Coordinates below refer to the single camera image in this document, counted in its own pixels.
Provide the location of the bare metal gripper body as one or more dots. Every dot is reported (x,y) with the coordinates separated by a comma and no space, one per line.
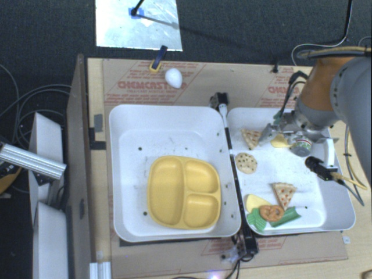
(296,123)

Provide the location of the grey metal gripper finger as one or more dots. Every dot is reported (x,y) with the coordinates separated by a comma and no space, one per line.
(268,132)
(289,138)

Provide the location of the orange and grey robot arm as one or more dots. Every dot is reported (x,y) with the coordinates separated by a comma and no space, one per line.
(346,86)

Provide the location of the yellow toy crisp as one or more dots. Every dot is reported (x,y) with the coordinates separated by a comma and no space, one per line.
(279,143)

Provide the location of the small green and white can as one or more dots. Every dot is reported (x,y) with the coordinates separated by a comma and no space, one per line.
(302,147)

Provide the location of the toy pizza slice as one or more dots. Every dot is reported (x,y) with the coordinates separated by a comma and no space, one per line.
(251,138)
(284,193)

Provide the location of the white plastic tray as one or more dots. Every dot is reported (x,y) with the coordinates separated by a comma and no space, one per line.
(290,167)
(162,135)

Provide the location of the brown chocolate chip biscuit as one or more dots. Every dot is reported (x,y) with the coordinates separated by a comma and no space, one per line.
(246,163)

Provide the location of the thin black and white rod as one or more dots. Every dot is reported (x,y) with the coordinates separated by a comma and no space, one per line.
(232,158)

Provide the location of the yellow toy cheese wedge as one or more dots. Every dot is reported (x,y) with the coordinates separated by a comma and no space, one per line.
(254,201)

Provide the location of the brown toy pretzel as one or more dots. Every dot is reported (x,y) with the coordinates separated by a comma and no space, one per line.
(271,212)

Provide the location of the green toy celery stick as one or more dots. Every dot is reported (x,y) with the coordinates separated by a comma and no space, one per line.
(290,215)

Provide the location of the brown cardboard board red print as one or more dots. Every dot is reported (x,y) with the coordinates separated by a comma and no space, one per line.
(203,83)

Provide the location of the green toy lettuce leaf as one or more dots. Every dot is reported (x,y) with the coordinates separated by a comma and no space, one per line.
(255,221)

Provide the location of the yellow divided plate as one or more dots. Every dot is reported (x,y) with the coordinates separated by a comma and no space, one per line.
(183,193)

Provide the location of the white egg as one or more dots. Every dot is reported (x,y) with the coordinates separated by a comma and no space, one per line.
(173,78)

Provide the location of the black cylinder on white bracket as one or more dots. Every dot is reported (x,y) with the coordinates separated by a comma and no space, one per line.
(318,166)

